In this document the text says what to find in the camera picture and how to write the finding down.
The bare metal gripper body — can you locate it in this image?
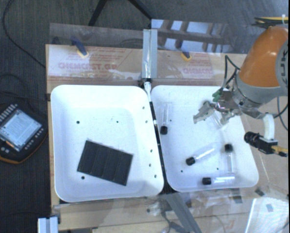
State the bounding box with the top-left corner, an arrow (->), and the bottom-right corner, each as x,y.
215,90 -> 244,116

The white plastic tray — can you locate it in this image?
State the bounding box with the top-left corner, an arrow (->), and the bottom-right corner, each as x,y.
150,84 -> 259,193
50,84 -> 165,203

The clear plastic bottle black cap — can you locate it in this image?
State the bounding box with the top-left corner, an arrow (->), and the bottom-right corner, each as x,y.
223,143 -> 235,175
202,175 -> 236,186
185,143 -> 217,166
159,102 -> 172,135

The brown cardboard board red print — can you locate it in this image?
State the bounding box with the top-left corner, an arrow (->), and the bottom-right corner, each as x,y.
45,44 -> 289,231

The black ribbed flat rectangle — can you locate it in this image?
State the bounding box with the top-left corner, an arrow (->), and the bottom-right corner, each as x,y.
76,140 -> 134,186

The black tripod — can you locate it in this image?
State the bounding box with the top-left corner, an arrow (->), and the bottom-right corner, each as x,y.
87,0 -> 158,26

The black cylinder on white bracket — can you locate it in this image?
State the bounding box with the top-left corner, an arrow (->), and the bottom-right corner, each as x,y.
243,113 -> 279,155

